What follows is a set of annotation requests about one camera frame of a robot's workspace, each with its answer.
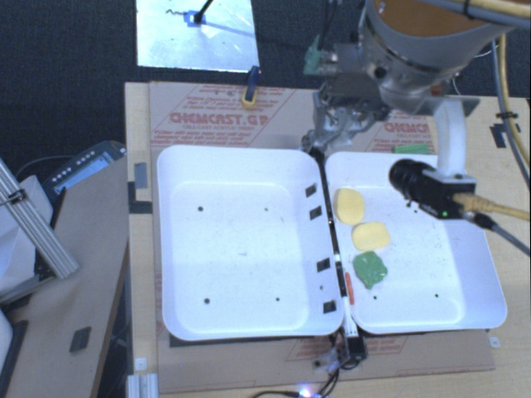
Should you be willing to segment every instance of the cardboard sheet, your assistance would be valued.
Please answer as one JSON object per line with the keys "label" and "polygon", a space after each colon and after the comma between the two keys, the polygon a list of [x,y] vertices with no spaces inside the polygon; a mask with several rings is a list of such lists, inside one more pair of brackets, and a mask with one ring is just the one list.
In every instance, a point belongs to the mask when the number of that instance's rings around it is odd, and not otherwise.
{"label": "cardboard sheet", "polygon": [[[310,384],[328,373],[313,362],[330,349],[327,337],[181,342],[162,320],[162,273],[156,184],[157,157],[173,144],[298,148],[313,128],[313,90],[259,88],[253,108],[241,106],[243,87],[152,83],[149,87],[153,180],[153,230],[160,393],[253,386]],[[424,117],[393,113],[356,136],[351,150],[391,152],[425,143],[433,150]],[[368,359],[342,380],[417,376],[494,369],[485,331],[433,332],[368,337]]]}

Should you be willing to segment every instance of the white tray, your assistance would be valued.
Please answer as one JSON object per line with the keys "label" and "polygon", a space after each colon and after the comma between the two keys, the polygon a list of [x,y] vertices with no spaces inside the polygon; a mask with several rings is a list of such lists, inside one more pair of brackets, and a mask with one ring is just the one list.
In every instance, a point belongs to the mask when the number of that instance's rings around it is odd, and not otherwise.
{"label": "white tray", "polygon": [[436,165],[435,156],[335,153],[326,162],[330,196],[340,187],[358,190],[365,201],[362,222],[381,221],[391,244],[376,253],[388,269],[366,289],[353,269],[362,252],[352,226],[335,219],[343,267],[353,283],[351,313],[376,334],[495,328],[507,314],[485,233],[467,221],[438,221],[389,183],[389,168],[402,158]]}
{"label": "white tray", "polygon": [[[316,192],[307,197],[306,189]],[[326,335],[343,321],[319,169],[295,150],[158,158],[163,320],[184,340]],[[322,214],[310,219],[310,211]],[[329,260],[329,268],[317,268]]]}

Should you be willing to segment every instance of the screw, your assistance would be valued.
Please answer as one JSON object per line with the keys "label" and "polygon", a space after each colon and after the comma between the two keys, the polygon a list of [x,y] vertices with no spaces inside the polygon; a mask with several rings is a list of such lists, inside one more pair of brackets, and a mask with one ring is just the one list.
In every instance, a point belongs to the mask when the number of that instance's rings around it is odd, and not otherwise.
{"label": "screw", "polygon": [[381,80],[385,75],[387,75],[387,70],[379,66],[374,70],[374,76]]}

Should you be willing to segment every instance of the green sponge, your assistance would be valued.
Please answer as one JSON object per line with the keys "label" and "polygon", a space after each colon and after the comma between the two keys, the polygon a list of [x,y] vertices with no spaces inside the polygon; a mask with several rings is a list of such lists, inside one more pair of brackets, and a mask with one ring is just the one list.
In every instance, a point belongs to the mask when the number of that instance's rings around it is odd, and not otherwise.
{"label": "green sponge", "polygon": [[367,289],[372,289],[387,275],[387,267],[383,264],[382,258],[371,250],[356,255],[353,264],[356,275]]}

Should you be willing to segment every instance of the yellow clip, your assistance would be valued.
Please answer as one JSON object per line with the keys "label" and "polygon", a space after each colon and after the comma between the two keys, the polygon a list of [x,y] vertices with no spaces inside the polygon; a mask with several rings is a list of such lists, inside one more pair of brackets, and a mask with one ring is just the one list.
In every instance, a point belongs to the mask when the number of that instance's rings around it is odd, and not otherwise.
{"label": "yellow clip", "polygon": [[246,94],[247,94],[247,90],[249,89],[249,87],[246,87],[244,90],[243,90],[243,93],[241,95],[241,104],[245,107],[245,108],[251,108],[252,106],[255,105],[256,103],[256,95],[258,94],[258,90],[255,90],[255,92],[252,94],[252,99],[251,100],[246,100]]}

